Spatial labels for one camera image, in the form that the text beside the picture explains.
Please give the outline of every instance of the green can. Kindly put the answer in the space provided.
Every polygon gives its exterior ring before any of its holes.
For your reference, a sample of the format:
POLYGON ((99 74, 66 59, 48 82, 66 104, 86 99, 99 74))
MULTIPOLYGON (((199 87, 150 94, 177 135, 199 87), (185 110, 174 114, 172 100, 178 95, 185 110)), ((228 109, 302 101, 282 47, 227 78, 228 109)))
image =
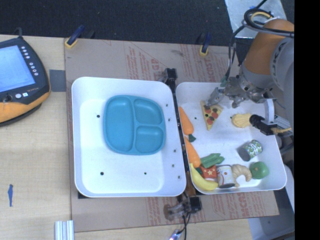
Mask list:
POLYGON ((243 161, 250 161, 252 158, 257 156, 263 151, 262 145, 259 141, 253 139, 249 143, 242 145, 238 149, 239 156, 243 161))

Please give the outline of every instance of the yellow and black clamp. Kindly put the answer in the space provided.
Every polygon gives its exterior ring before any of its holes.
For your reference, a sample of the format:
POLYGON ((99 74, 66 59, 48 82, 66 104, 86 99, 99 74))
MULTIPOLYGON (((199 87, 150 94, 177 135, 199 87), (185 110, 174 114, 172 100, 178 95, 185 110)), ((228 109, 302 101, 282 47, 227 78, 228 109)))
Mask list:
POLYGON ((200 47, 199 54, 200 54, 200 56, 205 57, 205 56, 207 56, 207 54, 208 54, 209 44, 210 44, 210 41, 211 41, 211 33, 210 33, 210 32, 207 32, 205 35, 202 33, 202 34, 200 35, 199 39, 202 39, 202 40, 203 40, 203 41, 201 42, 202 45, 201 45, 201 47, 200 47))
POLYGON ((64 42, 64 45, 67 48, 72 48, 75 46, 75 44, 78 42, 78 38, 81 36, 81 34, 85 31, 85 26, 80 25, 73 34, 64 42))

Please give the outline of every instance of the white tray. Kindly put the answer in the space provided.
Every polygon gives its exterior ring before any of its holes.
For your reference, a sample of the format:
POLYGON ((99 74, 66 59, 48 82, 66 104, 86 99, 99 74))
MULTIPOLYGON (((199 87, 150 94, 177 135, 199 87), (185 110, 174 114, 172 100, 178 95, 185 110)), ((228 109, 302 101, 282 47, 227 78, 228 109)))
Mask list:
POLYGON ((98 197, 174 197, 186 188, 186 174, 173 96, 159 81, 81 77, 71 88, 74 176, 78 191, 98 197), (159 104, 165 119, 165 144, 151 155, 112 151, 103 133, 106 102, 133 95, 159 104))
POLYGON ((203 191, 195 188, 203 194, 225 194, 252 191, 279 190, 285 187, 287 175, 274 135, 266 136, 257 128, 248 126, 238 128, 232 124, 231 117, 235 114, 256 114, 265 116, 263 104, 256 104, 250 100, 244 101, 237 108, 232 108, 232 101, 224 97, 219 103, 223 107, 218 119, 213 124, 210 131, 207 130, 200 100, 208 100, 215 87, 220 87, 219 83, 211 82, 183 82, 176 88, 177 103, 188 115, 194 127, 193 135, 196 140, 192 142, 199 156, 205 157, 210 153, 221 153, 225 158, 221 165, 240 164, 249 167, 251 163, 262 161, 269 168, 269 175, 263 179, 252 179, 246 182, 245 176, 237 178, 240 187, 216 188, 212 191, 203 191), (261 143, 263 151, 250 161, 246 162, 238 155, 237 148, 251 140, 261 143))

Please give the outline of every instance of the cardboard sheet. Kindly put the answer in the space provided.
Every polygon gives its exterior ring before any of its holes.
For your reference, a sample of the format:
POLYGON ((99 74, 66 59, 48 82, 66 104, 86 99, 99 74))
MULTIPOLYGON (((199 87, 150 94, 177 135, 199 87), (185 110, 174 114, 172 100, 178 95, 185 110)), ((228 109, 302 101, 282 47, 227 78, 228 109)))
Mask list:
MULTIPOLYGON (((71 212, 75 232, 181 224, 167 220, 164 206, 178 204, 176 197, 85 198, 75 186, 71 86, 79 77, 157 81, 166 68, 177 70, 182 82, 220 82, 228 68, 228 48, 200 45, 79 39, 65 48, 67 119, 71 184, 71 212)), ((230 75, 237 73, 237 66, 230 75)), ((200 195, 202 210, 191 223, 279 215, 273 191, 200 195)))

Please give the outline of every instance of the black floor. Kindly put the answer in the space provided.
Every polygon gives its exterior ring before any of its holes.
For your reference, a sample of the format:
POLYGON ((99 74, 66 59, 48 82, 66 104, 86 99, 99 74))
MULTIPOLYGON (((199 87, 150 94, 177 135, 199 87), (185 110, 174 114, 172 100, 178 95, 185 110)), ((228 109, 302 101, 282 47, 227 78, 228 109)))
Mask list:
MULTIPOLYGON (((295 23, 295 0, 281 0, 295 23)), ((84 25, 94 38, 195 44, 212 33, 210 45, 227 46, 232 34, 225 0, 0 0, 0 35, 17 27, 24 36, 69 37, 84 25)))

